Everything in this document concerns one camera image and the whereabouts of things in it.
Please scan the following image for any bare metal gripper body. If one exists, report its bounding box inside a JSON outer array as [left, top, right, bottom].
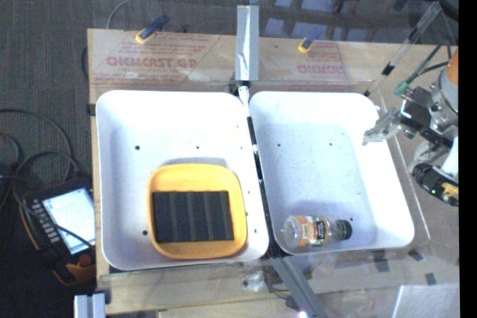
[[396, 85, 460, 141]]

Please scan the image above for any white plastic tray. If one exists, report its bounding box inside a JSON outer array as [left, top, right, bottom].
[[95, 89, 271, 272], [248, 90, 416, 256]]

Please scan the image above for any brown cardboard board, red print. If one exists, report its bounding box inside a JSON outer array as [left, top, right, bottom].
[[86, 28, 460, 316]]

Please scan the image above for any clear bottle with orange label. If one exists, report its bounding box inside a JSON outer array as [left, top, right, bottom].
[[281, 214, 353, 250]]

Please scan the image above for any black cylinder on white bracket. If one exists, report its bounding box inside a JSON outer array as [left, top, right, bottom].
[[411, 136, 460, 208]]

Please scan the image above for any yellow plate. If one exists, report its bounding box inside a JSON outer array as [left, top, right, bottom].
[[146, 163, 249, 261]]

